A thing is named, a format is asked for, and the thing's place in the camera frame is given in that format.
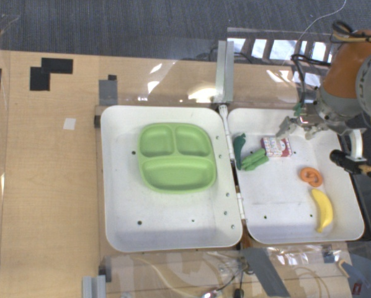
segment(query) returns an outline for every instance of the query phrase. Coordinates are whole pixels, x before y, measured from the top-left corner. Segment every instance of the yellow cable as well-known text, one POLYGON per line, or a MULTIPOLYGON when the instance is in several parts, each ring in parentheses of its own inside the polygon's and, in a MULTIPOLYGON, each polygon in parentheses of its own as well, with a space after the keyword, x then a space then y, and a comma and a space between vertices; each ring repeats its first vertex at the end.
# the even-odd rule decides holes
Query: yellow cable
POLYGON ((371 42, 371 37, 343 37, 336 32, 333 32, 333 36, 336 39, 344 42, 371 42))
POLYGON ((368 165, 360 165, 359 169, 361 169, 364 174, 371 172, 371 166, 368 165))

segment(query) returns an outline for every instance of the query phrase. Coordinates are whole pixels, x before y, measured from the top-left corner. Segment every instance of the white sticker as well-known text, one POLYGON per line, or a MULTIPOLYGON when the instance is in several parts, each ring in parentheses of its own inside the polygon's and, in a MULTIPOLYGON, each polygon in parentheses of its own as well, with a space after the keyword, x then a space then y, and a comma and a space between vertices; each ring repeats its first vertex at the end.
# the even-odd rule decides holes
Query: white sticker
POLYGON ((74 130, 75 129, 75 122, 76 122, 75 118, 66 118, 66 120, 64 121, 63 129, 74 130))

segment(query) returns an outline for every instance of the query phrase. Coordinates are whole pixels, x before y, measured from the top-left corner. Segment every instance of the white cable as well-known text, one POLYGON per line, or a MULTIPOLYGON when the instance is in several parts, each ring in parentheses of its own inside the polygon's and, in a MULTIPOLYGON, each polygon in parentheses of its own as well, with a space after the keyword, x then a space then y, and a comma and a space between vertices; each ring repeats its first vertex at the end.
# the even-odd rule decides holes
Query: white cable
POLYGON ((321 16, 321 17, 317 17, 305 30, 304 32, 301 34, 301 36, 298 38, 297 42, 299 42, 301 40, 301 38, 306 34, 306 32, 310 29, 310 27, 312 27, 316 21, 319 21, 321 19, 323 19, 324 17, 329 17, 329 16, 333 16, 335 15, 336 13, 340 12, 341 10, 344 9, 344 7, 346 6, 346 3, 347 3, 347 0, 344 0, 344 3, 342 4, 341 8, 338 9, 337 11, 334 11, 332 13, 329 13, 329 14, 325 14, 324 16, 321 16))

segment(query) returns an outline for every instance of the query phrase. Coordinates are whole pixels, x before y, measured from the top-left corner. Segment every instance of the white tray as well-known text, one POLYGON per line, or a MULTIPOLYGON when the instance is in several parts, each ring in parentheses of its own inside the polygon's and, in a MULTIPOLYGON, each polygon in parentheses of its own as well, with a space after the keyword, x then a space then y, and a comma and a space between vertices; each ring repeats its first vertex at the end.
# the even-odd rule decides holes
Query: white tray
POLYGON ((204 108, 112 106, 101 117, 105 229, 119 251, 228 247, 242 226, 221 117, 204 108), (142 128, 159 122, 197 125, 209 135, 217 180, 209 189, 165 194, 149 189, 138 169, 142 128))
MULTIPOLYGON (((273 137, 285 116, 293 111, 273 109, 235 109, 228 116, 233 138, 246 134, 242 158, 261 147, 262 137, 273 137)), ((254 171, 237 171, 248 230, 265 244, 309 243, 356 240, 364 232, 364 221, 349 175, 330 159, 333 149, 340 149, 337 135, 328 130, 305 140, 298 127, 289 136, 296 154, 270 158, 254 171), (312 187, 298 174, 304 167, 318 169, 325 192, 333 205, 333 223, 323 233, 315 231, 318 211, 311 197, 312 187)))

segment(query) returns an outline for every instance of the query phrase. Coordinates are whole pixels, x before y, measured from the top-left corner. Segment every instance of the green vegetable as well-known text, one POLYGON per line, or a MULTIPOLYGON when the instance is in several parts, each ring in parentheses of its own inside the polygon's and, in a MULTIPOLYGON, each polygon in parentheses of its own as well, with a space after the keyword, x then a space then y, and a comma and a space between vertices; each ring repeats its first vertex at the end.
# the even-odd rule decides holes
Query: green vegetable
POLYGON ((242 135, 237 136, 233 141, 236 168, 238 170, 241 169, 241 151, 242 151, 243 145, 246 142, 245 137, 246 135, 243 133, 242 135))
POLYGON ((266 149, 260 148, 258 151, 254 152, 253 154, 247 156, 244 160, 242 160, 242 168, 251 165, 261 157, 266 155, 266 149))
POLYGON ((269 158, 267 156, 262 156, 260 159, 255 161, 254 163, 251 163, 247 166, 245 166, 243 169, 245 171, 251 171, 256 169, 258 166, 263 165, 264 163, 268 162, 269 158))

